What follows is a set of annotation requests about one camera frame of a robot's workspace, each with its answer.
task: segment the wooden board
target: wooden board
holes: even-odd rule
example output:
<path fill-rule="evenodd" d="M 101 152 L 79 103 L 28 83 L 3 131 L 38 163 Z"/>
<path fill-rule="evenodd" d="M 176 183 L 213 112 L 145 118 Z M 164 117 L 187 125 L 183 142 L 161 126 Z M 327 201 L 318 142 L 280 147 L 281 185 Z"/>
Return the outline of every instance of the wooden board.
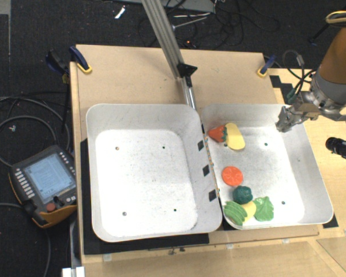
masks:
<path fill-rule="evenodd" d="M 346 237 L 319 239 L 318 243 L 346 271 Z"/>
<path fill-rule="evenodd" d="M 172 78 L 159 48 L 77 46 L 93 72 L 83 74 L 71 63 L 77 183 L 80 183 L 79 143 L 86 138 L 85 114 L 96 103 L 183 103 L 180 83 Z M 282 103 L 269 76 L 256 76 L 264 64 L 262 54 L 225 51 L 182 51 L 185 62 L 198 66 L 192 76 L 199 113 L 210 103 Z M 283 82 L 296 81 L 284 69 L 271 69 Z M 325 180 L 339 227 L 322 225 L 262 229 L 259 231 L 215 231 L 210 245 L 86 256 L 82 264 L 89 276 L 341 276 L 346 271 L 332 253 L 317 242 L 344 237 L 346 230 L 346 160 L 325 148 L 329 136 L 344 138 L 344 124 L 320 118 L 305 127 Z M 82 196 L 78 189 L 78 199 Z M 82 205 L 78 205 L 80 245 Z M 228 247 L 235 244 L 235 249 Z"/>

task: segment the metal tray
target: metal tray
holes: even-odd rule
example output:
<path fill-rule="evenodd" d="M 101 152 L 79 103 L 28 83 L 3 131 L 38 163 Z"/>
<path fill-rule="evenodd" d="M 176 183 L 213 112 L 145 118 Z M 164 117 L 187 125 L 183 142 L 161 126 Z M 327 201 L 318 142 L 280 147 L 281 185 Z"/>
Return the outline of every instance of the metal tray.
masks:
<path fill-rule="evenodd" d="M 229 122 L 241 131 L 246 146 L 234 151 L 208 138 L 220 201 L 232 199 L 234 187 L 224 183 L 221 172 L 236 166 L 243 173 L 242 185 L 251 188 L 254 198 L 268 196 L 274 205 L 274 219 L 250 219 L 243 226 L 227 222 L 240 230 L 326 223 L 333 216 L 323 179 L 315 161 L 304 126 L 287 133 L 275 126 L 282 105 L 213 104 L 204 108 L 205 132 Z"/>
<path fill-rule="evenodd" d="M 107 242 L 221 224 L 200 118 L 184 104 L 97 104 L 86 115 L 92 227 Z"/>

